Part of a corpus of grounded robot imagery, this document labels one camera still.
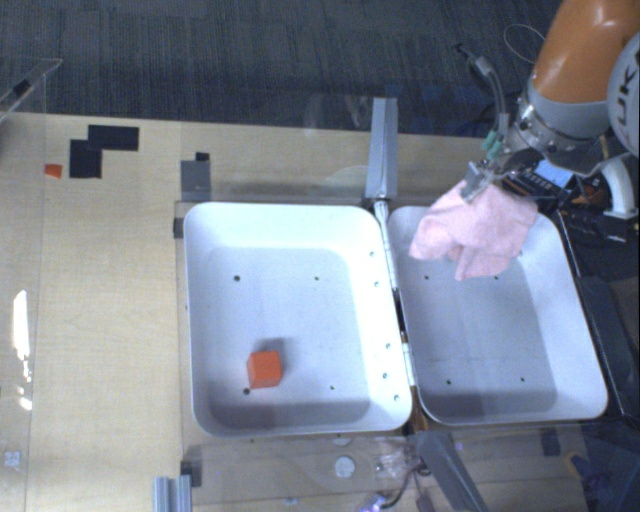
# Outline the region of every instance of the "wooden table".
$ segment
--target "wooden table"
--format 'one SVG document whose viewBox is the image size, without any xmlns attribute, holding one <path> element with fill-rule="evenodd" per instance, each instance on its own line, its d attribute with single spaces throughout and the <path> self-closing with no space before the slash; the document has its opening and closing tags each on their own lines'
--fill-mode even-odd
<svg viewBox="0 0 640 512">
<path fill-rule="evenodd" d="M 85 139 L 89 124 L 140 127 L 139 151 L 104 151 L 102 179 L 69 179 L 69 141 Z M 287 196 L 366 164 L 369 135 L 49 115 L 46 139 L 47 162 L 65 172 L 45 184 L 26 509 L 149 511 L 153 478 L 176 477 L 183 455 L 172 232 L 180 161 L 208 152 L 214 189 Z M 433 200 L 478 156 L 475 139 L 401 136 L 400 189 Z M 564 452 L 582 446 L 571 430 L 561 441 Z M 586 510 L 562 457 L 517 436 L 483 446 L 494 457 L 478 452 L 469 471 L 494 510 Z M 448 510 L 433 478 L 425 482 Z M 351 511 L 363 496 L 198 510 Z M 414 503 L 415 493 L 396 510 Z"/>
</svg>

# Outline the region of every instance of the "pink cloth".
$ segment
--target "pink cloth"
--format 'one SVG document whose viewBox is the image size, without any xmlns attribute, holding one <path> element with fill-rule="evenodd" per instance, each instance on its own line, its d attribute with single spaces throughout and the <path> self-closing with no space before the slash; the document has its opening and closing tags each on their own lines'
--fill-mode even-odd
<svg viewBox="0 0 640 512">
<path fill-rule="evenodd" d="M 448 256 L 457 261 L 455 278 L 494 276 L 516 257 L 536 219 L 533 201 L 490 185 L 465 203 L 458 183 L 422 218 L 409 255 L 421 260 Z"/>
</svg>

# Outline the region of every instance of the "gray carpet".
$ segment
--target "gray carpet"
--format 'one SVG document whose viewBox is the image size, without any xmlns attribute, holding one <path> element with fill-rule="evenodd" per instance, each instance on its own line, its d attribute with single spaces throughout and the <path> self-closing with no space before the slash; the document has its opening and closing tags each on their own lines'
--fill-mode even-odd
<svg viewBox="0 0 640 512">
<path fill-rule="evenodd" d="M 2 0 L 0 55 L 64 59 L 49 83 L 51 112 L 368 129 L 366 106 L 358 122 L 345 105 L 386 95 L 399 98 L 403 132 L 479 135 L 474 121 L 491 98 L 453 46 L 486 55 L 515 92 L 530 65 L 503 31 L 524 23 L 545 33 L 558 4 Z M 536 36 L 510 36 L 535 56 Z"/>
</svg>

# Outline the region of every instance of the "small orange block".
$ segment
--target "small orange block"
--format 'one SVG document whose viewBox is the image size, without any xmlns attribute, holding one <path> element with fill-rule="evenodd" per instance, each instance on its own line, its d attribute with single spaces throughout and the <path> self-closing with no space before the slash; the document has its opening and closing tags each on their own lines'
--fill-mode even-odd
<svg viewBox="0 0 640 512">
<path fill-rule="evenodd" d="M 277 350 L 253 352 L 247 361 L 249 387 L 272 388 L 282 380 L 282 364 Z"/>
<path fill-rule="evenodd" d="M 62 178 L 62 166 L 59 164 L 45 164 L 44 173 L 52 178 Z"/>
</svg>

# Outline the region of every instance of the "metal bracket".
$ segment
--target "metal bracket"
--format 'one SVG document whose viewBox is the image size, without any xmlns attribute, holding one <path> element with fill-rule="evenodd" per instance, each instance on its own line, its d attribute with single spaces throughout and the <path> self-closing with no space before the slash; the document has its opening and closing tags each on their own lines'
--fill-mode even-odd
<svg viewBox="0 0 640 512">
<path fill-rule="evenodd" d="M 191 477 L 156 477 L 153 481 L 153 512 L 191 512 Z"/>
<path fill-rule="evenodd" d="M 465 202 L 470 203 L 478 194 L 480 194 L 480 192 L 484 191 L 496 179 L 496 176 L 485 170 L 484 164 L 469 162 L 467 174 L 464 177 L 466 185 L 460 191 L 462 199 L 464 199 Z"/>
<path fill-rule="evenodd" d="M 364 197 L 391 199 L 398 194 L 398 100 L 375 98 Z"/>
<path fill-rule="evenodd" d="M 453 510 L 489 512 L 446 432 L 419 432 L 411 438 Z"/>
<path fill-rule="evenodd" d="M 404 365 L 407 368 L 409 386 L 413 387 L 416 385 L 416 372 L 413 367 L 413 354 L 411 353 L 411 347 L 408 343 L 402 344 L 402 355 L 404 356 Z"/>
</svg>

